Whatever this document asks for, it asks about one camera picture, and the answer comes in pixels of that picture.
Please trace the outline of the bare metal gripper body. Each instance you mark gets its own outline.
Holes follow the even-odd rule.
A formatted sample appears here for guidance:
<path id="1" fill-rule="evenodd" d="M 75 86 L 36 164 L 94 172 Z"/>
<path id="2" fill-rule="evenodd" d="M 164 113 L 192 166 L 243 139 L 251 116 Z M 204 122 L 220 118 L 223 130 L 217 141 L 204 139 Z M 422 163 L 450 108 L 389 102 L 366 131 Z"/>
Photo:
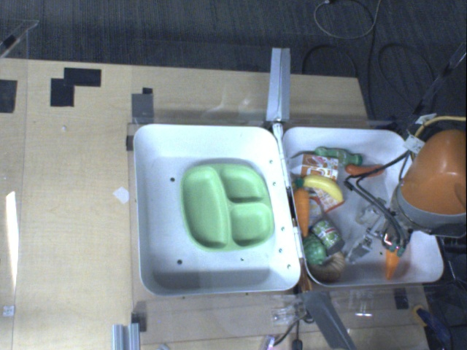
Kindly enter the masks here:
<path id="1" fill-rule="evenodd" d="M 410 232 L 388 209 L 383 212 L 378 206 L 370 205 L 367 210 L 367 233 L 378 238 L 387 250 L 406 250 L 410 241 Z"/>

